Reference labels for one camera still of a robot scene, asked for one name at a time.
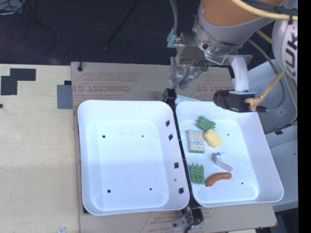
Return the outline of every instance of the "yellow cable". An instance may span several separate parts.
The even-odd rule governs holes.
[[[269,42],[270,44],[272,44],[272,40],[270,37],[268,37],[264,32],[262,32],[261,30],[256,30],[256,33],[259,34],[262,38],[264,38],[267,42]]]
[[[277,13],[270,13],[270,12],[266,12],[264,10],[261,9],[257,9],[253,6],[248,5],[247,3],[241,1],[241,0],[231,0],[233,1],[236,5],[238,5],[239,7],[241,7],[244,10],[247,10],[255,15],[261,16],[261,17],[267,17],[267,18],[272,18],[272,19],[279,19],[279,20],[289,20],[291,17],[290,15],[286,15],[286,14],[277,14]],[[292,16],[292,19],[294,21],[298,21],[298,16]]]
[[[250,104],[250,107],[255,107],[257,106],[259,103],[261,103],[264,98],[268,95],[268,93],[271,91],[271,89],[276,85],[276,83],[278,82],[278,80],[282,77],[282,75],[284,74],[284,71],[281,70],[280,72],[278,72],[278,74],[276,75],[276,77],[272,80],[272,82],[268,85],[268,87],[264,90],[264,92],[259,95],[259,97],[257,98],[250,98],[250,99],[245,99],[246,103]]]

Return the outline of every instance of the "gray cable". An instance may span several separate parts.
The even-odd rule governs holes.
[[[172,9],[173,9],[173,14],[174,14],[174,25],[173,25],[173,34],[177,34],[177,23],[178,23],[178,10],[177,10],[177,4],[176,0],[170,0]]]
[[[269,64],[271,65],[273,71],[276,73],[276,75],[278,74],[278,71],[275,67],[275,65],[272,63],[271,59],[269,58],[269,56],[264,52],[264,50],[262,50],[262,48],[260,46],[258,46],[255,42],[253,42],[252,40],[248,39],[247,40],[250,44],[252,44],[253,47],[255,47],[265,58],[266,60],[269,62]],[[281,89],[282,89],[282,100],[280,101],[280,103],[278,105],[276,105],[275,107],[272,107],[272,108],[266,108],[266,112],[270,112],[270,111],[273,111],[275,109],[277,109],[285,100],[285,96],[284,96],[284,91],[285,91],[285,88],[284,88],[284,83],[283,83],[283,80],[282,78],[279,79],[279,82],[281,84]]]

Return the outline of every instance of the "teal connector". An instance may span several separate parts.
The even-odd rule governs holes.
[[[167,47],[168,48],[174,48],[175,47],[175,39],[176,35],[173,33],[174,30],[172,29],[169,36],[167,37]]]

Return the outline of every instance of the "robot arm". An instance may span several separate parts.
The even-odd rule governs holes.
[[[253,33],[275,20],[274,55],[282,70],[297,81],[298,0],[201,0],[192,32],[176,38],[171,86],[184,89],[212,65],[230,65],[235,90],[216,92],[214,102],[236,112],[254,111],[255,94],[248,91],[247,75],[252,56],[239,55],[238,50]]]

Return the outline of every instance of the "brown sausage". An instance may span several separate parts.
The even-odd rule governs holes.
[[[220,172],[220,173],[214,173],[205,181],[206,186],[212,186],[216,181],[226,179],[231,179],[232,174],[229,172]]]

